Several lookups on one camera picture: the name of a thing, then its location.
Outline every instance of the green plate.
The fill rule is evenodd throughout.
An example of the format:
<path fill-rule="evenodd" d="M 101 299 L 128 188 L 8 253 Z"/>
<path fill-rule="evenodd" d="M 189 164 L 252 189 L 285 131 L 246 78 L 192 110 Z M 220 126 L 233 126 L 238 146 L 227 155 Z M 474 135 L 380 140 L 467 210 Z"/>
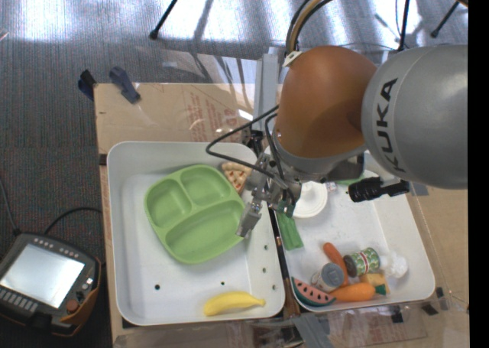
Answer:
<path fill-rule="evenodd" d="M 245 204 L 207 164 L 185 167 L 151 185 L 144 208 L 167 251 L 186 264 L 213 259 L 243 240 L 236 230 Z"/>

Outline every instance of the toy watermelon slice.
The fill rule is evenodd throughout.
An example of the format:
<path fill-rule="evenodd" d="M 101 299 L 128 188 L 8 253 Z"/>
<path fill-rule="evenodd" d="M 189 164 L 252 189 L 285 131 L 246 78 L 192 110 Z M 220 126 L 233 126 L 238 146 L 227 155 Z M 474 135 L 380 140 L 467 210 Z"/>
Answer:
<path fill-rule="evenodd" d="M 326 294 L 324 291 L 321 291 L 318 288 L 299 280 L 298 278 L 291 278 L 291 280 L 296 296 L 304 304 L 317 307 L 328 306 L 336 300 L 334 296 Z"/>

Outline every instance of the green labeled can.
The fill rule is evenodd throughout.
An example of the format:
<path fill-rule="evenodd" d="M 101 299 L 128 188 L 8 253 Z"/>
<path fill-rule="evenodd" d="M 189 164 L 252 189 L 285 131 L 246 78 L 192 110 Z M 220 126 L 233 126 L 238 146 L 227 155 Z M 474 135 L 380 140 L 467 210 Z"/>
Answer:
<path fill-rule="evenodd" d="M 346 255 L 343 257 L 346 264 L 348 276 L 356 278 L 366 273 L 374 273 L 381 266 L 381 259 L 375 249 L 367 247 L 361 252 Z"/>

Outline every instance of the tin can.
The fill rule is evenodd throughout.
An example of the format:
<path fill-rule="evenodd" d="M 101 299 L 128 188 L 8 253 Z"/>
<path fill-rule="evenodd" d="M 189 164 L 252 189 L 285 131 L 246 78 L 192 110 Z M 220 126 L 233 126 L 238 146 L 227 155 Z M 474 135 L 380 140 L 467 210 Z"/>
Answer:
<path fill-rule="evenodd" d="M 348 276 L 351 278 L 375 272 L 381 266 L 379 255 L 371 247 L 367 247 L 361 252 L 346 255 L 343 257 L 343 261 L 345 261 Z"/>
<path fill-rule="evenodd" d="M 345 274 L 342 268 L 334 262 L 329 262 L 311 277 L 311 285 L 321 291 L 331 292 L 339 287 L 344 279 Z"/>

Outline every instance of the white plastic tray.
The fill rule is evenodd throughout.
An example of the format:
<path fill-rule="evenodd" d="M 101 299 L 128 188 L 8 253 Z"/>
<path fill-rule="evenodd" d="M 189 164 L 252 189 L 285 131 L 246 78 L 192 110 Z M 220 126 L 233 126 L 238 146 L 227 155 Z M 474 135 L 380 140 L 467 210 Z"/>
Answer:
<path fill-rule="evenodd" d="M 144 194 L 150 185 L 191 164 L 219 167 L 222 159 L 206 153 L 207 143 L 125 141 L 107 157 L 115 296 L 127 321 L 140 325 L 184 324 L 216 320 L 266 318 L 283 307 L 285 292 L 277 248 L 266 204 L 251 233 L 215 259 L 186 265 L 163 247 L 144 212 Z M 213 151 L 255 163 L 244 145 L 219 143 Z M 242 194 L 246 203 L 249 192 Z M 204 303 L 226 291 L 247 291 L 266 301 L 207 317 Z"/>
<path fill-rule="evenodd" d="M 435 277 L 406 195 L 383 195 L 354 203 L 347 192 L 348 187 L 338 185 L 329 193 L 328 203 L 320 213 L 309 219 L 295 219 L 304 247 L 285 251 L 290 277 L 310 284 L 313 274 L 329 262 L 322 250 L 325 242 L 335 245 L 342 255 L 367 247 L 381 255 L 394 250 L 406 258 L 408 272 L 402 278 L 387 279 L 390 293 L 386 296 L 376 295 L 372 300 L 359 302 L 335 301 L 321 307 L 309 306 L 296 297 L 300 305 L 309 311 L 325 312 L 420 301 L 431 296 Z"/>

